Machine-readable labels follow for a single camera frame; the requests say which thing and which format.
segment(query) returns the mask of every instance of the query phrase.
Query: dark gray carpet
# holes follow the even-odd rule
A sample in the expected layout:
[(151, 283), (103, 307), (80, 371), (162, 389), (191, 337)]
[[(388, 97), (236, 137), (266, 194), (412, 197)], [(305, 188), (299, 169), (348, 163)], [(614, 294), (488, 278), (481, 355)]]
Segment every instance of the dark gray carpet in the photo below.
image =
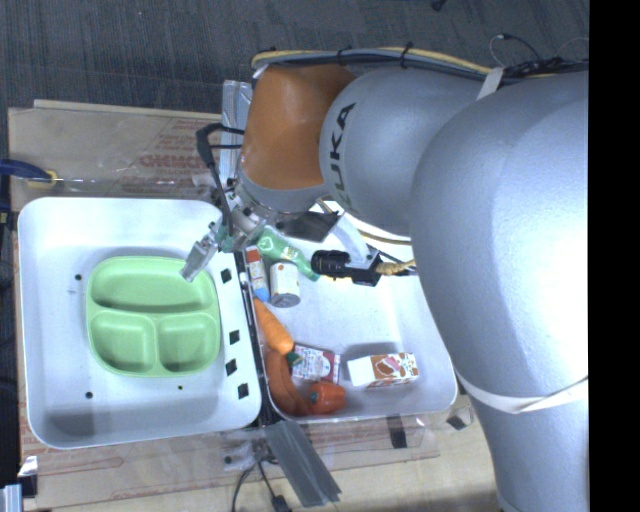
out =
[[(3, 0), (0, 1), (0, 158), (6, 109), (36, 98), (217, 112), (225, 79), (248, 80), (259, 50), (404, 46), (496, 65), (500, 32), (543, 57), (588, 56), (588, 0)], [(505, 64), (531, 58), (496, 41)], [(8, 258), (3, 251), (3, 259)], [(19, 464), (12, 292), (1, 292), (0, 487)]]

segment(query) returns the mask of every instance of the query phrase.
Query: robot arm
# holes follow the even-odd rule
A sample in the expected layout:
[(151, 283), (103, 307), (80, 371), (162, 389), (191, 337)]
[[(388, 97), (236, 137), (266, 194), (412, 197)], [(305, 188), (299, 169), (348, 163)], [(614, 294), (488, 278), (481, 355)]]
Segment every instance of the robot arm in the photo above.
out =
[[(313, 179), (279, 189), (275, 174), (269, 182), (241, 171), (238, 195), (264, 219), (252, 226), (330, 195), (355, 217), (410, 235), (484, 428), (501, 507), (587, 511), (588, 72), (507, 81), (477, 100), (487, 70), (407, 67), (340, 75), (300, 155), (319, 154), (317, 168), (305, 167)], [(288, 135), (296, 147), (299, 134)]]

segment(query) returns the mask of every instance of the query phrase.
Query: beige floor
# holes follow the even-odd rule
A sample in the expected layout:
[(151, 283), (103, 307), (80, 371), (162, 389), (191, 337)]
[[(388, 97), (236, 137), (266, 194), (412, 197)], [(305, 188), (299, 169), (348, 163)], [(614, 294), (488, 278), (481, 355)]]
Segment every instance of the beige floor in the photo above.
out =
[[(438, 432), (440, 456), (419, 461), (334, 471), (340, 502), (307, 510), (496, 512), (493, 468), (480, 425), (461, 432)], [(271, 485), (294, 510), (303, 510), (284, 478)], [(57, 508), (54, 512), (203, 512), (230, 511), (234, 486)], [(240, 511), (270, 511), (263, 482), (247, 482), (237, 501)]]

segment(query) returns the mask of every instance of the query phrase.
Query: green bottle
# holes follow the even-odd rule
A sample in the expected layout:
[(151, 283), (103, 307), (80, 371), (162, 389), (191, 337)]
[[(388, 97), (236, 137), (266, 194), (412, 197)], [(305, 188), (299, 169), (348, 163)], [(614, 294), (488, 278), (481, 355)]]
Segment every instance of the green bottle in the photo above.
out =
[(320, 279), (320, 274), (316, 274), (311, 269), (311, 264), (309, 260), (305, 258), (304, 254), (302, 254), (302, 251), (279, 236), (273, 229), (269, 227), (265, 228), (256, 245), (258, 246), (260, 254), (263, 256), (274, 261), (291, 261), (296, 264), (300, 272), (312, 281)]

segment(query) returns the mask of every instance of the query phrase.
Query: green plate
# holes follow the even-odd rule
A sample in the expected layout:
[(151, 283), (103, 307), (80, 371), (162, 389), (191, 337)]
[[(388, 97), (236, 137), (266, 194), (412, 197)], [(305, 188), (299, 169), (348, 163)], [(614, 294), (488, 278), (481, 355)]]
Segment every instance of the green plate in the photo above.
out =
[(167, 377), (196, 373), (220, 351), (220, 309), (211, 276), (192, 283), (184, 261), (121, 256), (100, 263), (89, 278), (87, 327), (91, 349), (106, 369)]

